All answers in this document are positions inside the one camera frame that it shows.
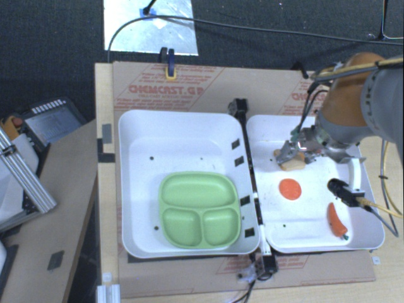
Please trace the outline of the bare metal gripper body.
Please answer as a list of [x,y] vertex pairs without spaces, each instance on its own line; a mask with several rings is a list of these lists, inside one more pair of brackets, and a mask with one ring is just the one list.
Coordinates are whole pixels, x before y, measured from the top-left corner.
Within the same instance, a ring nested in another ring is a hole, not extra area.
[[298,151],[314,152],[318,157],[328,157],[336,163],[347,163],[351,155],[347,153],[350,146],[334,140],[323,128],[310,127],[300,131],[297,138]]

